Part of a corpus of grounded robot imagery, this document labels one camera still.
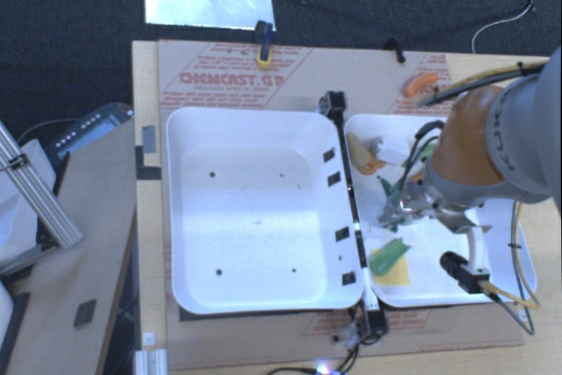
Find black cylinder on white bracket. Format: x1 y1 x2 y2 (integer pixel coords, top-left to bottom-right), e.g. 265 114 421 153
439 227 491 295

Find white carton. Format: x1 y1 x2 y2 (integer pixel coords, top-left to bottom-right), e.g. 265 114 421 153
372 135 412 166

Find dark green leafy vegetable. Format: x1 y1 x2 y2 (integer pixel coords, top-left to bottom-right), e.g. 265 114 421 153
378 177 404 207

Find yellow cheese slice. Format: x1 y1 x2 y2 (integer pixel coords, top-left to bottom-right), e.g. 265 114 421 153
371 249 411 288

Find green celery stick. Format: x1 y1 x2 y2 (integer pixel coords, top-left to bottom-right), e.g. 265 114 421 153
369 237 412 278

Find orange pretzel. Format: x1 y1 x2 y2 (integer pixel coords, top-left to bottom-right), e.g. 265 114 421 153
357 158 388 177

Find white plastic tray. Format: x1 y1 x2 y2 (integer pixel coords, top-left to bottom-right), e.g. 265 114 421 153
343 113 538 309
165 105 366 316

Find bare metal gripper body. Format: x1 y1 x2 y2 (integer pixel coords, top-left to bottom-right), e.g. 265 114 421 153
397 181 450 227

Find thin black and white rod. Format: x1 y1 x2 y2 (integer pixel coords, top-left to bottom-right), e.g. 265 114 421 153
329 109 379 314

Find light green vegetable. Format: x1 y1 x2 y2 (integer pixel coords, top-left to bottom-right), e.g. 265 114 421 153
402 143 436 169

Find brown cardboard board red print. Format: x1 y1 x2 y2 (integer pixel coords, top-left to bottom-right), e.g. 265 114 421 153
156 40 526 371

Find orange sausage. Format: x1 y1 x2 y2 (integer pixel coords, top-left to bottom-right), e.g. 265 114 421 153
403 72 440 98

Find black block with thin wires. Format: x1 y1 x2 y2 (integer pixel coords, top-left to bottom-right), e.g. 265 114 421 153
318 90 347 117
349 306 390 344

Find tan ice cream cone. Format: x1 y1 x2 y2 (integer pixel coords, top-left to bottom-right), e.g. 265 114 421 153
346 132 372 169

